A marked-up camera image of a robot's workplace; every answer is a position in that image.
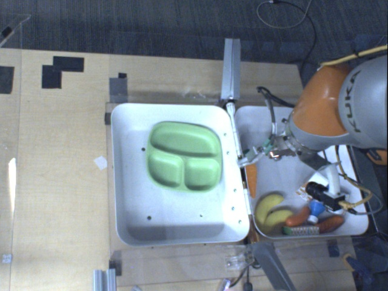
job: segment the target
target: banana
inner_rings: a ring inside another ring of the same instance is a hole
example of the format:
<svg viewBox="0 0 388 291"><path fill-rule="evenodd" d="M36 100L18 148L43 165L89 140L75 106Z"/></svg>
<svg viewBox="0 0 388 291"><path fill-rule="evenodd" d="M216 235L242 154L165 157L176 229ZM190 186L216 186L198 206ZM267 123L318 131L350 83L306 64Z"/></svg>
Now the banana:
<svg viewBox="0 0 388 291"><path fill-rule="evenodd" d="M270 194L259 201L255 209L255 220L259 227L264 225L270 210L282 201L284 197L280 194Z"/></svg>
<svg viewBox="0 0 388 291"><path fill-rule="evenodd" d="M269 233L277 224L285 223L286 219L292 215L293 212L291 210L276 210L268 215L261 230L264 233Z"/></svg>

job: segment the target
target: green plate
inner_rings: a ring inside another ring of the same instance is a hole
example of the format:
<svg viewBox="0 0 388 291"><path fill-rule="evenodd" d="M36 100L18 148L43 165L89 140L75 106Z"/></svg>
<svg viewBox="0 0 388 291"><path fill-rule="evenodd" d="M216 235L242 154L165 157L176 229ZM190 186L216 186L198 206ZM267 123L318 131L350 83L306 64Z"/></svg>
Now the green plate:
<svg viewBox="0 0 388 291"><path fill-rule="evenodd" d="M217 135L200 125L160 122L147 144L147 171L161 187L209 191L221 179L222 152Z"/></svg>

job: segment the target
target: yellow cable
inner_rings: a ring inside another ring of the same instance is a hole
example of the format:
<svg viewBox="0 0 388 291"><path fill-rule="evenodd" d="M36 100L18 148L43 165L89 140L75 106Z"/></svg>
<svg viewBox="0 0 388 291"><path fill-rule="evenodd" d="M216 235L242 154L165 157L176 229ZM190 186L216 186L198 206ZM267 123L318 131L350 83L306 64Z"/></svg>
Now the yellow cable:
<svg viewBox="0 0 388 291"><path fill-rule="evenodd" d="M361 191L364 191L365 193L367 193L367 196L365 198L363 198L362 200L358 201L358 202L348 202L348 201L340 201L338 202L338 204L345 210L349 210L349 209L352 209L354 207L357 207L358 205L361 205L361 204L364 204L365 202L367 202L368 200L370 200L373 196L373 193L368 190L367 188L361 186L360 184L358 184L355 180L353 180L352 178L349 178L347 176L347 174L345 173L343 167L342 167L342 163L340 161L340 155L338 153L338 146L336 145L335 146L335 156L337 158L337 162L338 162L338 166L339 166L339 170L341 171L341 174L343 175L344 179L348 182L350 182L353 186L355 186L356 188L358 188L359 190Z"/></svg>
<svg viewBox="0 0 388 291"><path fill-rule="evenodd" d="M333 61L322 62L321 66L323 67L325 65L337 65L337 64L340 64L342 62L350 61L350 60L355 59L355 58L363 57L363 56L370 55L370 54L373 54L373 53L378 53L378 52L381 52L381 51L386 51L387 49L388 49L388 45L381 45L381 46L378 46L378 47L371 48L369 50L361 51L361 52L359 52L357 54L351 54L349 56L345 56L345 57L342 57L342 58L339 58L339 59L335 59Z"/></svg>

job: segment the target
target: sink basin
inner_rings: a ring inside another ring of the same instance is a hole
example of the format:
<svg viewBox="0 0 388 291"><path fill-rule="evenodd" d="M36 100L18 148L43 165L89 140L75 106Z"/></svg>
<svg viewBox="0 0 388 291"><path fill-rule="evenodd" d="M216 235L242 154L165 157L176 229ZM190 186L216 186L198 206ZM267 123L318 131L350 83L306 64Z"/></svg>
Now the sink basin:
<svg viewBox="0 0 388 291"><path fill-rule="evenodd" d="M121 104L112 112L111 125L116 231L124 243L245 238L247 204L230 118L223 109Z"/></svg>

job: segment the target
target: wooden table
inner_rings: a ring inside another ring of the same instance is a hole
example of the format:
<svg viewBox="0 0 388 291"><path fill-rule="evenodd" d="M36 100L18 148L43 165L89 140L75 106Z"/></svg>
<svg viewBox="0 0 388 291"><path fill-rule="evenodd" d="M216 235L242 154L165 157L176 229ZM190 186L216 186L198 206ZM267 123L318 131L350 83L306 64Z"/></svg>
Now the wooden table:
<svg viewBox="0 0 388 291"><path fill-rule="evenodd" d="M7 98L20 97L19 136L14 138L18 184L13 232L1 233L5 238L13 236L13 260L10 267L0 267L0 288L91 290L93 270L106 270L110 259L108 174L94 162L99 156L107 157L104 115L109 77L127 74L129 101L213 102L221 91L222 61L1 51L0 65L10 64L21 71L21 91L0 95L1 124L17 119ZM54 56L83 57L84 71L63 72L62 89L42 89L42 66L52 65ZM302 90L293 65L242 63L241 95L246 103L258 102L258 85L290 102ZM316 251L320 244L306 245ZM352 252L348 239L339 246L342 252ZM327 252L300 257L292 242L281 244L278 252L298 290L355 290L352 274L340 258L329 258ZM140 270L146 270L145 264ZM168 258L161 264L164 271L179 271ZM271 290L262 270L251 274L255 288ZM213 278L148 284L144 274L139 281L143 291L216 290L220 279ZM156 272L152 280L163 281L163 277Z"/></svg>

